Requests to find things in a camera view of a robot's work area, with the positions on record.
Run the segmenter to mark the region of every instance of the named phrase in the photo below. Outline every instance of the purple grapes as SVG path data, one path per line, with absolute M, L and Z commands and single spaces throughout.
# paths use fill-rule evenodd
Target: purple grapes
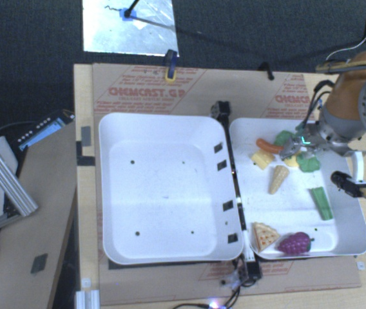
M 311 238 L 304 232 L 297 232 L 282 240 L 278 250 L 286 254 L 301 254 L 310 251 Z

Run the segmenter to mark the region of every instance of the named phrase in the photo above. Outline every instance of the tray with toy food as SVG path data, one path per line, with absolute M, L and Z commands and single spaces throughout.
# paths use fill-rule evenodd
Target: tray with toy food
M 334 151 L 277 154 L 296 120 L 239 118 L 230 136 L 244 217 L 254 252 L 264 259 L 348 256 L 366 252 L 359 200 L 339 191 L 334 171 L 350 174 Z

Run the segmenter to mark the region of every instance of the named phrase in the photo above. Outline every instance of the green light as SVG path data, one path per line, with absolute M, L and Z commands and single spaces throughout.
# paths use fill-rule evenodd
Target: green light
M 302 139 L 302 143 L 303 144 L 305 144 L 305 145 L 309 145 L 310 144 L 310 142 L 306 142 L 305 141 L 305 138 L 303 136 L 301 136 L 300 138 Z

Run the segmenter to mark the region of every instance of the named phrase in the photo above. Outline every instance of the metal plate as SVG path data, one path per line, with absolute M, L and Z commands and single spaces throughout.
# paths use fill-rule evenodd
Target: metal plate
M 134 0 L 83 0 L 84 51 L 163 56 L 178 52 L 171 0 L 140 0 L 133 20 L 120 10 Z

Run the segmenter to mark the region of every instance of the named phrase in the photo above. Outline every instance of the toy pizza slice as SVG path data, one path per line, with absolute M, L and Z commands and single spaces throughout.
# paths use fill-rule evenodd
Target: toy pizza slice
M 280 237 L 274 228 L 259 222 L 253 223 L 253 232 L 259 252 L 263 251 L 270 244 L 273 244 Z

